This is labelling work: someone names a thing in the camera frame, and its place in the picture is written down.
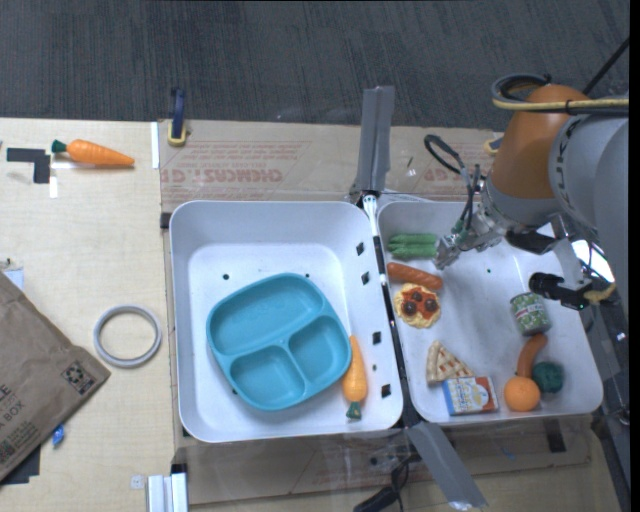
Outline orange-brown toy sausage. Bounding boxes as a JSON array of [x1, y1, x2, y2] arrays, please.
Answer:
[[386, 261, 445, 292]]

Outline toy spaghetti with meatballs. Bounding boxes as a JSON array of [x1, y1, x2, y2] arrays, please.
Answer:
[[393, 282, 443, 330]]

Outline blue divided plate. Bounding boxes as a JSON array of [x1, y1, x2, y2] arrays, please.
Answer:
[[205, 272, 353, 412]]

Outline brown cardboard board red print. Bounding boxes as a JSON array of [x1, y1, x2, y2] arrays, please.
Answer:
[[157, 118, 622, 506]]

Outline orange toy carrot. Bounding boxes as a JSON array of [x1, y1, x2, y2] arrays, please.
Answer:
[[341, 334, 369, 421], [50, 138, 136, 168]]

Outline white plastic tray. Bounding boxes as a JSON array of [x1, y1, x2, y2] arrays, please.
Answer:
[[375, 199, 605, 426], [168, 199, 405, 444]]

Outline white tape ring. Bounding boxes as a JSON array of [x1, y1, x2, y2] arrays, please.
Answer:
[[92, 304, 163, 370]]

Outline small green can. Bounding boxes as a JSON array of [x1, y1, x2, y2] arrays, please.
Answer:
[[509, 292, 552, 337]]

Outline curved orange toy sausage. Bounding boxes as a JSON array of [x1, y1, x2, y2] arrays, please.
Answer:
[[515, 332, 549, 379]]

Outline green toy pea pods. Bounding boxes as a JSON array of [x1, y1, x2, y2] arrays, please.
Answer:
[[386, 232, 439, 260]]

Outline orange toy fruit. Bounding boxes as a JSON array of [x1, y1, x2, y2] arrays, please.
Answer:
[[503, 375, 542, 413]]

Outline dark green toy broccoli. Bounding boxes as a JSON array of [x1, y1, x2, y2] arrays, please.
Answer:
[[530, 360, 566, 395]]

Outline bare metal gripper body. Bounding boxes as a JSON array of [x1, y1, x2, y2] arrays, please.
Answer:
[[446, 208, 507, 255]]

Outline brown paper envelope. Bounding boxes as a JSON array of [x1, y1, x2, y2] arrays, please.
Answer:
[[0, 269, 112, 484]]

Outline white and orange small carton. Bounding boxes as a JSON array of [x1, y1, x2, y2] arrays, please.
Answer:
[[441, 375, 500, 417]]

